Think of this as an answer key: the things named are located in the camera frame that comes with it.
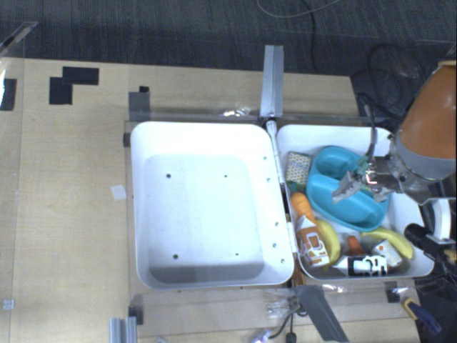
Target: blue container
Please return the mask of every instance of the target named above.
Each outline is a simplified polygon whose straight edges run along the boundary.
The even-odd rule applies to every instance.
[[[386,215],[388,198],[376,202],[372,193],[360,190],[334,204],[331,194],[348,171],[355,171],[360,155],[337,146],[322,149],[314,158],[306,184],[306,195],[313,209],[327,219],[346,227],[368,232],[376,229]]]

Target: banana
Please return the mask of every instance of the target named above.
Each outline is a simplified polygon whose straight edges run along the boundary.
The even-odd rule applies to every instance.
[[[384,227],[378,227],[372,232],[361,232],[362,237],[373,237],[378,240],[387,239],[392,247],[397,249],[398,253],[403,255],[405,258],[411,259],[413,257],[413,247],[411,243],[405,239],[398,232],[395,232]]]
[[[330,259],[329,264],[333,264],[340,257],[341,246],[338,235],[327,221],[317,219],[316,226],[323,237],[323,243],[326,246],[328,258]]]

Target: wooden table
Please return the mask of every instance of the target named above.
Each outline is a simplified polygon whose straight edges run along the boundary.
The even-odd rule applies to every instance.
[[[73,105],[49,105],[49,78],[63,66],[99,68],[99,85],[74,85]],[[129,258],[122,137],[128,92],[149,86],[157,106],[185,108],[260,102],[260,72],[27,59],[19,179],[11,343],[102,343],[109,320],[126,317]],[[311,114],[358,114],[346,77],[287,74],[285,106]],[[400,304],[396,319],[345,321],[352,342],[418,342]],[[361,313],[368,305],[360,304]],[[344,314],[345,307],[337,307]],[[307,322],[299,342],[320,342]],[[247,342],[252,330],[166,337],[178,342]],[[154,342],[154,338],[140,339]]]

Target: carrot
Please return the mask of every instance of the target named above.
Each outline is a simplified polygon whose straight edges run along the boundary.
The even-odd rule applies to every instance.
[[[296,210],[298,217],[305,216],[309,221],[314,224],[316,223],[309,200],[303,193],[296,192],[292,194],[291,203],[293,208]]]
[[[362,246],[358,242],[357,238],[354,236],[349,236],[347,239],[349,250],[351,250],[352,255],[365,255]]]

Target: white paper piece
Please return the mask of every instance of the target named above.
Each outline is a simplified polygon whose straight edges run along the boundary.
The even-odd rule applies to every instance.
[[[121,199],[127,198],[126,190],[122,184],[112,186],[111,193],[113,194],[114,201],[120,201]]]

